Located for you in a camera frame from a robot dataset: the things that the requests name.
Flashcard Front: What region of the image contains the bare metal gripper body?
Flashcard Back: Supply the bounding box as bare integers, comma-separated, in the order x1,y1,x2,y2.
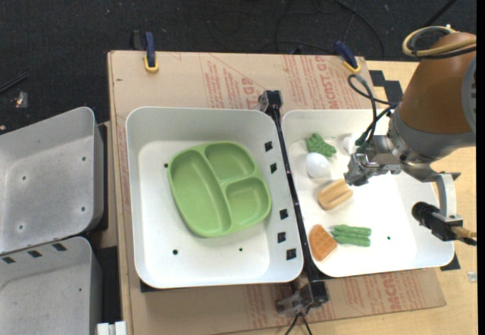
355,135,404,176

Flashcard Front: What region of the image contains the tan bread bun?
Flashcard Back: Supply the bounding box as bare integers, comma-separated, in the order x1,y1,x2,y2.
317,178,355,211

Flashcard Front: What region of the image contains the white egg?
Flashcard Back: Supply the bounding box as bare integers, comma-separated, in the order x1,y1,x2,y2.
305,152,332,179

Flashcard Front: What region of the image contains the white plastic tray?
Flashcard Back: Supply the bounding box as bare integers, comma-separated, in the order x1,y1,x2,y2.
125,105,305,290
0,106,105,255
0,236,104,335
281,109,456,279

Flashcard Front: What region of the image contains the green broccoli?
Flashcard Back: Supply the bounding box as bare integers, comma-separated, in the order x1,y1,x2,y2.
304,132,338,158

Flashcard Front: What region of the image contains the green asparagus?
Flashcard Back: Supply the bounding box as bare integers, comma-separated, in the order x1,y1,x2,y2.
330,224,373,248

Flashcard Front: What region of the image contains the thin black rod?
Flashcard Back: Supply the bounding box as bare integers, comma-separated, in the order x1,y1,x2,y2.
269,105,318,286

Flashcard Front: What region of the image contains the orange waffle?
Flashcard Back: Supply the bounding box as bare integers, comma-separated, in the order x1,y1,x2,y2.
308,224,339,263

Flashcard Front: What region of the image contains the green divided plate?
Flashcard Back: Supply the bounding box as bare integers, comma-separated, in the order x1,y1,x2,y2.
167,140,273,239

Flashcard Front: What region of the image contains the brown cardboard board red print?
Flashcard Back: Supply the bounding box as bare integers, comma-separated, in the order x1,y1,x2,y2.
107,50,448,335

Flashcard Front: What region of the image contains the black cylinder on white bracket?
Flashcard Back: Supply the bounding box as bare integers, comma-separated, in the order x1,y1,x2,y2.
411,171,465,242

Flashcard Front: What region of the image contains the black block with thin wires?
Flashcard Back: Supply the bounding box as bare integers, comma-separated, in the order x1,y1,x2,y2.
258,89,283,115
275,280,330,315

